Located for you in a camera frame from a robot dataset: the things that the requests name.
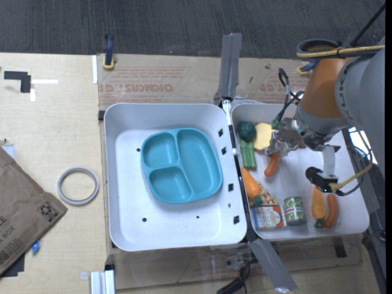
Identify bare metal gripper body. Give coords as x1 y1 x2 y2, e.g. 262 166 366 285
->
276 117 307 149

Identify yellow round biscuit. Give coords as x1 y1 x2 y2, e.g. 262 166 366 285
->
253 122 276 151

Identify orange sausage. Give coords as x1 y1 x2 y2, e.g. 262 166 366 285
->
263 151 281 178
322 193 339 230

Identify green toy vegetable stalks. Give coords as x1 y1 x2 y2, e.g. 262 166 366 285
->
239 139 258 170

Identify green broccoli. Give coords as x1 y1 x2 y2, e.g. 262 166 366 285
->
237 121 258 142

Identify white plastic tray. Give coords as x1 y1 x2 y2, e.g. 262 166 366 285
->
103 102 248 252
230 102 371 242

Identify orange carrot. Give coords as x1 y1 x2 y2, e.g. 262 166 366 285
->
241 167 264 208

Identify pizza slice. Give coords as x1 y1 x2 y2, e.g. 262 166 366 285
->
249 181 280 208

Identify green can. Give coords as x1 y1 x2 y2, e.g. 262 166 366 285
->
283 196 307 227

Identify yellow-orange carrot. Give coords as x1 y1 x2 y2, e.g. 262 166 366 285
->
311 185 326 230

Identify orange and white carton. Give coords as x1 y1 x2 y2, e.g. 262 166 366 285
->
251 205 287 231

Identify blue divided plate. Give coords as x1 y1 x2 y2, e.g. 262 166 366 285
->
140 127 224 205

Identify brown cardboard board, red print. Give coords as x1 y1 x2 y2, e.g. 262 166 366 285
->
96 53 370 289

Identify white tape roll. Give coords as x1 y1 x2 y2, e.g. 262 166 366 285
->
56 167 100 207

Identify brown paper bag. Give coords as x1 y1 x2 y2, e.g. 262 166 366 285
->
0 145 69 277

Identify black cylinder on white bracket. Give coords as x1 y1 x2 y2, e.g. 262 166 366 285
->
305 145 341 194

